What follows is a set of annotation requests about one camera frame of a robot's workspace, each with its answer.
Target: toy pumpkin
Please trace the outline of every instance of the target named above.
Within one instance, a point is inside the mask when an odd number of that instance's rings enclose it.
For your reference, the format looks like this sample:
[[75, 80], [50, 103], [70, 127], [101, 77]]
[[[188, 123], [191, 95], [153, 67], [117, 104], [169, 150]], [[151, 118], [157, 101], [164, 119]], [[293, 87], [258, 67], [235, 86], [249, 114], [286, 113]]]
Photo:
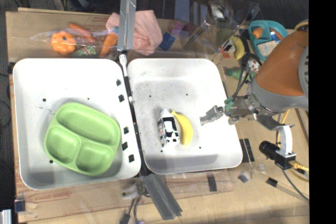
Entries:
[[67, 55], [75, 50], [76, 40], [72, 34], [60, 31], [52, 35], [51, 45], [54, 51]]

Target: sneaker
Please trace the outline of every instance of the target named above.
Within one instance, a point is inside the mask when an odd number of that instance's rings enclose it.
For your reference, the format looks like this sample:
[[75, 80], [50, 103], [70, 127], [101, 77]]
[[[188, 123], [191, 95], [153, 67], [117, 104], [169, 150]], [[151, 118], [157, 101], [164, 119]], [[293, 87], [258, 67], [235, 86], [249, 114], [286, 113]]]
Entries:
[[65, 10], [69, 12], [93, 12], [95, 7], [90, 5], [89, 7], [82, 7], [78, 0], [54, 0], [56, 8], [58, 10]]

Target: table surface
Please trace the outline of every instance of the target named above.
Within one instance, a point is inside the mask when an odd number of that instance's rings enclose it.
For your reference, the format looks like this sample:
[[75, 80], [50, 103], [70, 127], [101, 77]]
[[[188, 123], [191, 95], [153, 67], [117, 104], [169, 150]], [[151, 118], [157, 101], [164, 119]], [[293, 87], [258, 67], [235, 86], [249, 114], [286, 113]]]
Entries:
[[[32, 52], [34, 57], [39, 55], [47, 57], [41, 48], [26, 46], [23, 49], [22, 42], [18, 42], [22, 39], [13, 38], [16, 35], [12, 28], [13, 22], [20, 28], [17, 22], [21, 22], [23, 27], [24, 21], [33, 14], [34, 16], [38, 14], [32, 9], [22, 9], [20, 12], [6, 15], [9, 62], [31, 57]], [[76, 16], [77, 18], [82, 16], [81, 19], [92, 16], [52, 11], [50, 13], [61, 15], [63, 23], [73, 20]], [[58, 27], [57, 24], [61, 22], [51, 23], [53, 29]], [[137, 58], [139, 55], [131, 53], [130, 57]], [[220, 67], [219, 71], [222, 67], [230, 68], [238, 65], [232, 55], [230, 58], [217, 55], [212, 60]], [[234, 89], [236, 86], [237, 81], [231, 77], [223, 76], [223, 80], [229, 89]], [[12, 76], [9, 76], [9, 83], [12, 119], [15, 119]], [[293, 152], [297, 154], [297, 160], [309, 166], [307, 115], [300, 110], [292, 109], [289, 111], [286, 123], [294, 124], [291, 130]], [[120, 189], [128, 187], [132, 181], [90, 184], [57, 190], [29, 189], [20, 178], [15, 120], [12, 124], [16, 193], [18, 199], [22, 197], [26, 202], [26, 210], [19, 213], [19, 222], [119, 223], [130, 204], [130, 199], [122, 199]], [[236, 128], [239, 138], [249, 141], [254, 161], [250, 160], [236, 168], [221, 171], [168, 176], [167, 185], [183, 210], [182, 216], [173, 220], [162, 220], [151, 199], [143, 196], [137, 207], [138, 219], [145, 223], [309, 223], [309, 204], [303, 201], [286, 181], [281, 169], [258, 150], [262, 141], [274, 142], [275, 133], [255, 121], [241, 120]], [[238, 179], [242, 173], [249, 179], [245, 183]], [[298, 189], [309, 196], [309, 183], [288, 171], [287, 174]], [[215, 177], [217, 191], [209, 190], [207, 180], [209, 175]], [[276, 187], [266, 183], [269, 178], [278, 182]]]

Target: pink cloth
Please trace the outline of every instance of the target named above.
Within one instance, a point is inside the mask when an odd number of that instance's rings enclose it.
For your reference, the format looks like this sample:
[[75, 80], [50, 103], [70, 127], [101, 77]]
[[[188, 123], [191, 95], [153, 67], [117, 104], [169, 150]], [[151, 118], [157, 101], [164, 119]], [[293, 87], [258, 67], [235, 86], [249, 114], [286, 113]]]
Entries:
[[[106, 23], [108, 31], [119, 26], [119, 14], [112, 13]], [[154, 50], [163, 40], [161, 29], [156, 20], [153, 10], [144, 10], [135, 12], [133, 49], [138, 53], [148, 56], [154, 53]]]

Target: yellow banana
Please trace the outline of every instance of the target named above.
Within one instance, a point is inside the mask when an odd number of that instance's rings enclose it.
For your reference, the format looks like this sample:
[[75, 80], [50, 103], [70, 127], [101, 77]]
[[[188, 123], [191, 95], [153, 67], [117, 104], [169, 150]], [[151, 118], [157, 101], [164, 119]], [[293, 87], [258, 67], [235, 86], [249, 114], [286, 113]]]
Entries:
[[182, 139], [180, 139], [181, 144], [189, 144], [194, 135], [194, 130], [190, 120], [185, 115], [177, 114], [175, 111], [173, 111], [172, 114], [177, 118], [177, 121], [182, 128]]
[[239, 60], [245, 53], [244, 44], [239, 37], [232, 37], [231, 40], [236, 47], [235, 58]]

